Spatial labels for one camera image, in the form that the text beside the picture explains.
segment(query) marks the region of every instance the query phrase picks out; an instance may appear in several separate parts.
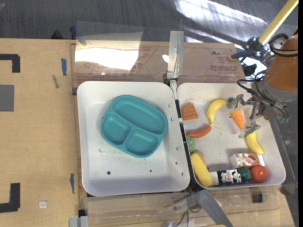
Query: toy carrot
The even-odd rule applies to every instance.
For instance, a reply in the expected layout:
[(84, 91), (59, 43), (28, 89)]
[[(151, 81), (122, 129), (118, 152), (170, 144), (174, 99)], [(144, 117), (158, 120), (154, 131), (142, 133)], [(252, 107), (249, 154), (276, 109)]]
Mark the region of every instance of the toy carrot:
[(232, 118), (235, 120), (236, 124), (239, 126), (240, 129), (244, 126), (244, 119), (242, 115), (241, 109), (232, 112)]

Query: white tray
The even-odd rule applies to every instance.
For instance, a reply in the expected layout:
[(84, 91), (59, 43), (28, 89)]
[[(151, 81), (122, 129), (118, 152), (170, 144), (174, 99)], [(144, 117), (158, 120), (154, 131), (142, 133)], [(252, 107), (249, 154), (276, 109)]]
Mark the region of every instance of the white tray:
[[(101, 136), (103, 115), (115, 98), (138, 97), (161, 110), (168, 127), (157, 150), (135, 158)], [(190, 181), (172, 90), (157, 82), (84, 82), (77, 90), (82, 183), (93, 196), (184, 190)]]
[[(201, 129), (209, 124), (206, 111), (209, 104), (218, 98), (228, 100), (238, 94), (244, 94), (244, 99), (251, 97), (244, 89), (234, 83), (184, 83), (178, 89), (180, 108), (188, 103), (193, 103), (199, 118), (184, 121), (185, 131)], [(249, 120), (251, 106), (242, 108), (244, 119)], [(229, 186), (212, 186), (209, 190), (224, 188), (241, 188), (261, 185), (279, 185), (286, 177), (285, 168), (281, 159), (270, 123), (263, 117), (256, 120), (261, 126), (257, 130), (257, 140), (264, 150), (263, 159), (268, 171), (268, 180), (263, 183), (238, 184)], [(214, 118), (215, 125), (211, 131), (194, 139), (196, 149), (203, 152), (209, 171), (221, 171), (231, 169), (229, 157), (235, 153), (250, 152), (244, 139), (239, 138), (240, 129), (227, 114), (227, 107), (219, 109)]]

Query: gray floor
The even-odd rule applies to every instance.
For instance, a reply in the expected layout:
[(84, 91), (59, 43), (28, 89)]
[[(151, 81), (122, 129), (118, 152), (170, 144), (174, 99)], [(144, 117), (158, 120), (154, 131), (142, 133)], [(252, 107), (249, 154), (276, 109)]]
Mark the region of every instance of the gray floor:
[[(179, 29), (188, 42), (243, 45), (258, 37), (288, 0), (0, 0), (0, 37), (50, 39), (58, 29), (71, 39), (77, 21)], [(298, 28), (298, 6), (277, 30), (291, 36)], [(165, 40), (155, 36), (151, 40)], [(298, 217), (297, 100), (288, 106), (287, 125), (273, 126), (286, 162), (287, 196), (296, 226)]]

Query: black tape marking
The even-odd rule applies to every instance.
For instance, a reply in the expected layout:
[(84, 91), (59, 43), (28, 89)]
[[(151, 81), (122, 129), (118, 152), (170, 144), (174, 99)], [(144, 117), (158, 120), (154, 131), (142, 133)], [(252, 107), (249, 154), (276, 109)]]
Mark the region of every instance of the black tape marking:
[(78, 89), (77, 87), (72, 87), (71, 88), (71, 94), (72, 95), (77, 95), (77, 89)]
[(18, 54), (0, 54), (0, 60), (11, 61), (11, 72), (20, 73), (20, 56)]
[(0, 203), (0, 213), (18, 211), (20, 208), (20, 183), (11, 183), (9, 191), (9, 202)]

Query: wooden table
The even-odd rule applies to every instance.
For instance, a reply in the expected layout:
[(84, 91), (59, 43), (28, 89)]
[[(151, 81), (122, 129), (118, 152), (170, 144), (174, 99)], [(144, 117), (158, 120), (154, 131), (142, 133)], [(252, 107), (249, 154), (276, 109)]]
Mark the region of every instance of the wooden table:
[[(69, 217), (78, 216), (75, 96), (71, 94), (74, 43), (0, 39), (0, 53), (18, 54), (21, 69), (12, 73), (11, 61), (0, 61), (0, 85), (14, 85), (14, 111), (0, 112), (0, 170), (4, 176), (0, 204), (9, 203), (10, 184), (20, 183), (20, 207), (0, 213), (0, 226), (63, 227), (68, 226)], [(62, 59), (66, 59), (66, 75)], [(228, 218), (234, 226), (242, 226), (245, 219), (245, 226), (294, 226), (285, 196), (278, 193), (278, 199), (277, 209), (229, 214)], [(211, 224), (210, 218), (196, 218), (190, 226), (199, 223)]]

